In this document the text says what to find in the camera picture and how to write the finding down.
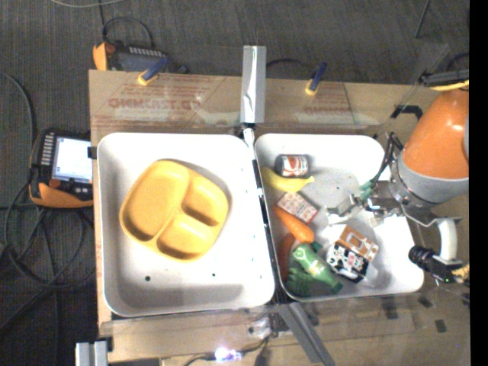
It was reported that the orange sausage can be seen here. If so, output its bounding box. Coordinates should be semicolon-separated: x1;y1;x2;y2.
277;233;297;282

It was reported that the brown cardboard board, red print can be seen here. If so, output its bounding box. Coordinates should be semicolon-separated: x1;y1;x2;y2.
88;69;470;364

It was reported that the orange and white can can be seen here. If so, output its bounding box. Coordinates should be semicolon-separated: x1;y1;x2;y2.
274;154;310;178

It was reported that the yellow divided plate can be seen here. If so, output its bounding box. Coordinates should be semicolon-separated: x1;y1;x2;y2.
118;159;230;262

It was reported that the orange and white carton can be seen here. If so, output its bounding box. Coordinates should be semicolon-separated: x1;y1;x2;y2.
339;225;380;262

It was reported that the green broccoli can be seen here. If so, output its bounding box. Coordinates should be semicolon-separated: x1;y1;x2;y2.
285;267;326;299

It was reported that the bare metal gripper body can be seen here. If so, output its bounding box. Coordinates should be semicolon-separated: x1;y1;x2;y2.
357;184;424;220

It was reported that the white plastic tray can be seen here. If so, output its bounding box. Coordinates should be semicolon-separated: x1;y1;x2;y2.
96;131;276;318
253;133;425;303

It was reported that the green plastic bottle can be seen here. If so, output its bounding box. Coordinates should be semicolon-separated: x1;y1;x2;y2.
289;242;344;295

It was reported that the black and white carton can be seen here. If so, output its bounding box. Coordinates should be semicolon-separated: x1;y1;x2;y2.
326;242;370;284

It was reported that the orange carrot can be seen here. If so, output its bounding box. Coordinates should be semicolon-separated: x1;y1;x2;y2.
272;206;316;244

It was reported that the red and white carton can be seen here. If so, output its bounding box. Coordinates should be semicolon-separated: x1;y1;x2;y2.
276;191;319;224

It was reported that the yellow banana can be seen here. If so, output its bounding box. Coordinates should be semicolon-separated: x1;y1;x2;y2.
260;165;316;194

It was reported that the black cylinder on white bracket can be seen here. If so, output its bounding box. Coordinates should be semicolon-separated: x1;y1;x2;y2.
407;216;464;282

